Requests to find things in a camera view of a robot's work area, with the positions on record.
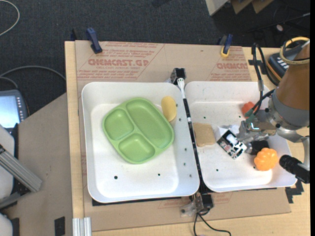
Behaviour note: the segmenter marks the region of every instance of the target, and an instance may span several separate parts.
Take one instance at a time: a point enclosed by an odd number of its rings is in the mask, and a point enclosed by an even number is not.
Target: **dark floor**
[[[7,0],[20,10],[18,24],[0,36],[0,75],[16,67],[40,65],[65,75],[64,42],[72,29],[79,39],[93,27],[99,40],[183,44],[217,44],[233,34],[232,45],[280,47],[295,36],[310,37],[310,16],[273,27],[257,29],[300,17],[310,11],[310,0],[274,0],[256,14],[249,5],[235,14],[227,3],[210,16],[205,0]],[[0,2],[0,34],[16,20],[13,6]],[[42,69],[24,69],[6,75],[23,93],[30,114],[65,92],[64,80]],[[0,90],[13,89],[1,79]]]

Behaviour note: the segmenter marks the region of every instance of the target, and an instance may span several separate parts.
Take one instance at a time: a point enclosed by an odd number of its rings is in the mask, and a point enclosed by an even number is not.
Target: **table surface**
[[[246,60],[252,59],[251,48],[243,47]],[[277,52],[275,48],[263,48],[263,53],[267,59],[270,54]],[[75,42],[65,42],[65,66],[67,77],[67,99],[68,99],[68,118],[69,118],[69,146],[71,162],[71,185],[72,185],[72,208],[74,218],[84,217],[82,168],[80,153],[80,133],[78,118],[78,97],[76,81],[76,57]],[[256,73],[253,66],[248,64],[250,75],[256,81]],[[266,75],[262,75],[264,84],[273,89],[275,86],[269,81]],[[299,131],[303,136],[309,135],[309,128]],[[304,149],[301,143],[288,142],[292,156],[303,161]],[[310,208],[310,185],[302,184],[304,192],[302,195],[293,196],[293,204],[290,204],[291,213],[264,215],[244,218],[231,218],[210,221],[209,224],[217,229],[229,230],[233,236],[255,235],[288,235],[288,236],[307,236],[311,235],[311,208]],[[201,221],[196,223],[198,235],[227,235],[227,233],[212,231]],[[179,223],[170,225],[157,225],[150,227],[119,229],[111,231],[93,232],[94,236],[162,236],[162,235],[193,235],[193,223]]]

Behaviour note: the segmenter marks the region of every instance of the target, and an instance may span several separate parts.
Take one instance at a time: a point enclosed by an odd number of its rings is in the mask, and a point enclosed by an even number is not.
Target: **copper-colored metal cylinder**
[[[297,54],[295,60],[309,57],[310,44]],[[288,107],[310,110],[310,63],[291,64],[276,89],[276,95]]]

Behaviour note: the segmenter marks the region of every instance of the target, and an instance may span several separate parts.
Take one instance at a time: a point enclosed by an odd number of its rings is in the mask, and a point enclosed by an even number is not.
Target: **screen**
[[[20,123],[15,96],[0,96],[0,124],[4,128],[13,128]]]

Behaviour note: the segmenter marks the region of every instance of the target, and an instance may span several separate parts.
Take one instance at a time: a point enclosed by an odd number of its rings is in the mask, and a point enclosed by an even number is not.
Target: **orange flower-shaped object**
[[[257,153],[257,156],[254,159],[256,168],[260,171],[267,171],[275,167],[279,159],[277,152],[272,148],[263,148],[260,152]]]

